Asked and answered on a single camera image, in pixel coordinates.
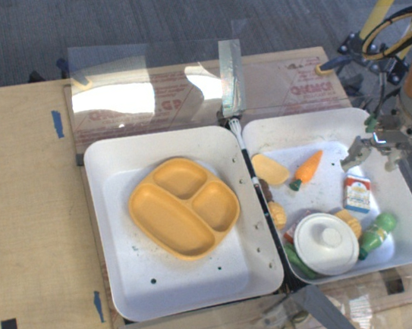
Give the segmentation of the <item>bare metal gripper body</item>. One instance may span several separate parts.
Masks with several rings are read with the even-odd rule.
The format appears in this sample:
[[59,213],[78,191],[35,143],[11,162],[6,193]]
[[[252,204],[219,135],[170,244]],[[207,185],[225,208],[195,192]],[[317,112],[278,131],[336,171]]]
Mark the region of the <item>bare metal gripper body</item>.
[[412,152],[412,115],[400,111],[370,116],[366,127],[367,132],[373,135],[372,142],[376,148]]

